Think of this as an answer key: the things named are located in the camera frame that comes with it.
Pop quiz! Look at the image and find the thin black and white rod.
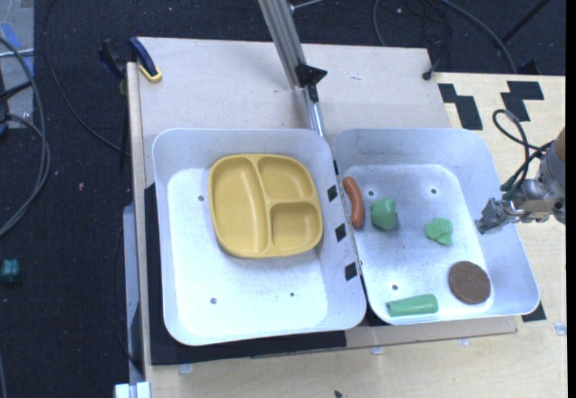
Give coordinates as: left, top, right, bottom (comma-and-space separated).
333, 158, 365, 280

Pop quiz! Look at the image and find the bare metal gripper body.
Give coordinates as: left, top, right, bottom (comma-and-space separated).
506, 178, 566, 225

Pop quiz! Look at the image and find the green lettuce leaf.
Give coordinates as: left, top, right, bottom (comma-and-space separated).
425, 217, 455, 248

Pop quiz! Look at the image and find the white plastic tray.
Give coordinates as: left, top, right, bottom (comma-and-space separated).
331, 127, 541, 327
151, 127, 368, 348

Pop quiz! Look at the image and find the brown round biscuit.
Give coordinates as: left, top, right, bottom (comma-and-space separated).
447, 260, 492, 306

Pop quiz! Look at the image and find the orange sausage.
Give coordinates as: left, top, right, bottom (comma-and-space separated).
342, 176, 366, 230

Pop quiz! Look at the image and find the yellow divided plate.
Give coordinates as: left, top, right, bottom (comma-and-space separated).
207, 153, 326, 260

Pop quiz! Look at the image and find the green cucumber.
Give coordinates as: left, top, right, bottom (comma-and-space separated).
385, 294, 440, 319

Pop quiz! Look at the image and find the green bell pepper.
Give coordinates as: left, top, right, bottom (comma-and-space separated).
369, 197, 400, 232

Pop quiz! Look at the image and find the pale wood board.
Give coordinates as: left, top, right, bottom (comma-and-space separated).
134, 36, 518, 348

